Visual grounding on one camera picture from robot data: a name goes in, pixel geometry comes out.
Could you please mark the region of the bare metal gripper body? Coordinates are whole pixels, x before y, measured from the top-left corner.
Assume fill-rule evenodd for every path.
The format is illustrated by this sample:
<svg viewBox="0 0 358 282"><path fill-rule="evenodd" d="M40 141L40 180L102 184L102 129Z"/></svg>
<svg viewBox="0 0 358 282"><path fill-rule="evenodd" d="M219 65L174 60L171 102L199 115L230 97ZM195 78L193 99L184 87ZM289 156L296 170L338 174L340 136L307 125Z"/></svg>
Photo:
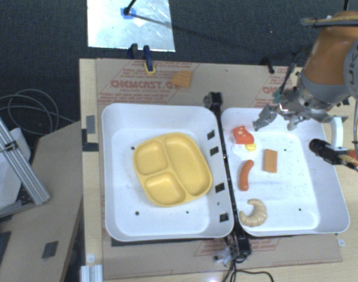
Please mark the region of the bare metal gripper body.
<svg viewBox="0 0 358 282"><path fill-rule="evenodd" d="M290 122L313 119L324 122L333 103L322 102L305 88L286 89L279 100L279 114Z"/></svg>

